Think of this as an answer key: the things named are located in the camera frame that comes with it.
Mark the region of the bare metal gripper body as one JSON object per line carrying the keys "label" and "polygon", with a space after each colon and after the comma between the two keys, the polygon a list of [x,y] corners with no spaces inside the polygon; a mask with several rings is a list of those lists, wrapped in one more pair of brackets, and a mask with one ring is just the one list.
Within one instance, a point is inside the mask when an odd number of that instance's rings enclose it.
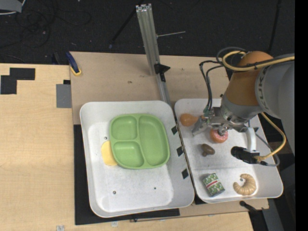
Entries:
{"label": "bare metal gripper body", "polygon": [[219,126],[226,126],[236,131],[246,131],[245,125],[250,120],[250,108],[246,106],[236,106],[232,109],[221,106],[204,108],[204,117],[207,118],[207,125],[213,129],[218,129]]}

